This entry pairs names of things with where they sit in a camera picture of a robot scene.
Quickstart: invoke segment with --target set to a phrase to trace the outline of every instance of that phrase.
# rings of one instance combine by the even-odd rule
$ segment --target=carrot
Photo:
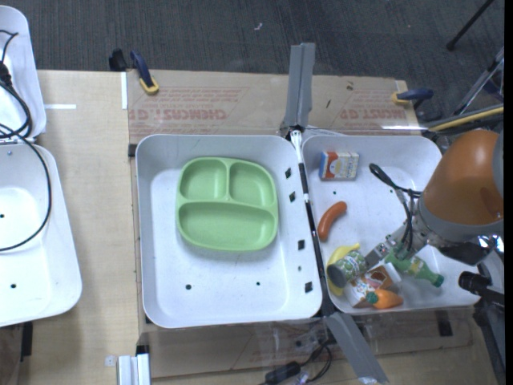
[[[386,308],[392,308],[402,304],[402,297],[397,295],[393,291],[377,289],[370,291],[366,295],[368,303],[372,304],[374,308],[384,310]]]
[[[322,214],[319,226],[317,227],[317,235],[321,241],[326,241],[331,225],[335,219],[345,213],[345,211],[347,211],[347,204],[344,201],[338,201]]]

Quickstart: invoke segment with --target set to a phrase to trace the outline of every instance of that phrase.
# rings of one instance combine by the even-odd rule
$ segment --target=green bottle
[[[398,271],[404,274],[411,275],[418,279],[426,279],[436,287],[443,284],[443,276],[431,271],[427,264],[419,257],[413,256],[410,259],[400,260],[394,253],[389,253],[385,257],[385,262],[391,263]]]

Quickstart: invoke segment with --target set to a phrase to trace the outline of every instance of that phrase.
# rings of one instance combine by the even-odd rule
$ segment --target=small box
[[[394,290],[398,287],[401,276],[391,264],[380,265],[367,271],[362,276],[349,282],[344,288],[344,294],[349,304],[354,308],[371,306],[366,301],[366,294],[377,290]]]
[[[353,180],[359,155],[356,152],[323,152],[319,177],[322,180]]]

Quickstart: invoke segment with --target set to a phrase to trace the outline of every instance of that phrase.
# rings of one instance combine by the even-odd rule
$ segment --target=white strip
[[[76,110],[76,104],[45,104],[45,110]]]
[[[121,108],[126,110],[128,108],[128,95],[127,95],[127,73],[121,73]]]

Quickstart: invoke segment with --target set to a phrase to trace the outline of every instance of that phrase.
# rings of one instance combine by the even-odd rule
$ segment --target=green tray
[[[182,168],[176,224],[193,245],[255,251],[277,233],[278,201],[271,175],[246,160],[200,157]]]

